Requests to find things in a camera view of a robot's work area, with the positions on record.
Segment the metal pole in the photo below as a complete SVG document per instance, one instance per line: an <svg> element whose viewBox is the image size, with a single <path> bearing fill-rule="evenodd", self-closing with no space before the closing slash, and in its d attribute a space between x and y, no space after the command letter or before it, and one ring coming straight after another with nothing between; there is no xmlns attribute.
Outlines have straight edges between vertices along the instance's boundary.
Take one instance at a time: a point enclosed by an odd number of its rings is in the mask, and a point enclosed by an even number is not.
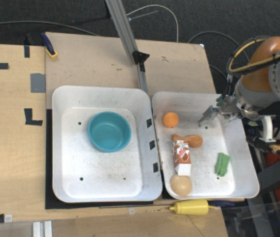
<svg viewBox="0 0 280 237"><path fill-rule="evenodd" d="M119 34L119 37L125 48L125 51L126 51L126 54L129 58L129 60L133 64L137 64L139 88L147 93L148 91L147 91L147 84L146 84L145 71L143 69L143 64L141 67L140 63L136 63L133 58L133 53L135 51L138 51L138 47L137 47L133 32L131 30L128 18L126 16L126 11L124 9L122 1L121 0L105 0L105 2L108 6L109 12L114 21L115 27L117 29L117 32Z"/></svg>

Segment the round bread roll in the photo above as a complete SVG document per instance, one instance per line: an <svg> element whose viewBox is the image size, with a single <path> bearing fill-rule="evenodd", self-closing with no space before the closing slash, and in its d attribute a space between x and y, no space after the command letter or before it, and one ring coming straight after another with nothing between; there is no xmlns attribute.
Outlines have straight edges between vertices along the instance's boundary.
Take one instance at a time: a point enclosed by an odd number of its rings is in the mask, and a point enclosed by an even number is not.
<svg viewBox="0 0 280 237"><path fill-rule="evenodd" d="M187 196L193 188L189 176L179 176L175 174L171 178L171 189L179 196Z"/></svg>

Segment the blue clamp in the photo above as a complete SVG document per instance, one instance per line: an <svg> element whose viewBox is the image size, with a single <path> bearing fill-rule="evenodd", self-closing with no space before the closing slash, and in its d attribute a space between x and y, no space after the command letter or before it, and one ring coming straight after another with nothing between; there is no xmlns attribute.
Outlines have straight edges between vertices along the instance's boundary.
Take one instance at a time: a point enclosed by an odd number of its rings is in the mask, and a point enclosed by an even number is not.
<svg viewBox="0 0 280 237"><path fill-rule="evenodd" d="M40 37L43 41L43 43L45 44L46 47L46 53L51 57L51 58L55 58L58 53L55 51L55 49L53 48L49 38L47 37L47 35L45 33L41 33Z"/></svg>

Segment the yellow mustard bottle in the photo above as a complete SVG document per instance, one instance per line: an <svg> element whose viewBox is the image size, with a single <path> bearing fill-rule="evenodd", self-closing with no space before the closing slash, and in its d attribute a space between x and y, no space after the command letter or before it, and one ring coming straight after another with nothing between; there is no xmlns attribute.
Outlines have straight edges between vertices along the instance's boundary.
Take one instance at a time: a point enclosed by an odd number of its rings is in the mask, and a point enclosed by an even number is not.
<svg viewBox="0 0 280 237"><path fill-rule="evenodd" d="M209 205L206 199L193 199L179 201L170 207L176 214L186 215L206 215L208 214Z"/></svg>

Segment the white cable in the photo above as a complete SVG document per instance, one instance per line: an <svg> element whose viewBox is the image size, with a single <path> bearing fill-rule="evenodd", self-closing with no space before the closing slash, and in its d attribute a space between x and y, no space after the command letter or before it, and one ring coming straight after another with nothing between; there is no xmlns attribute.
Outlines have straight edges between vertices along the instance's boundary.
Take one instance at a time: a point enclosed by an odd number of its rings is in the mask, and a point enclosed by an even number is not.
<svg viewBox="0 0 280 237"><path fill-rule="evenodd" d="M132 11L132 12L129 12L129 13L127 14L127 16L129 16L129 15L131 15L131 14L133 14L133 13L139 11L139 10L148 8L148 7L161 7L161 8L164 8L164 9L168 10L168 11L173 15L173 17L174 17L174 19L175 19L175 22L176 22L176 42L178 42L178 22L177 22L177 18L176 18L176 16L175 16L175 14L174 14L170 9L168 9L167 7L162 6L162 5L159 5L159 4L151 4L151 5L147 5L147 6L144 6L144 7L139 8L139 9L136 9L136 10L134 10L134 11Z"/></svg>

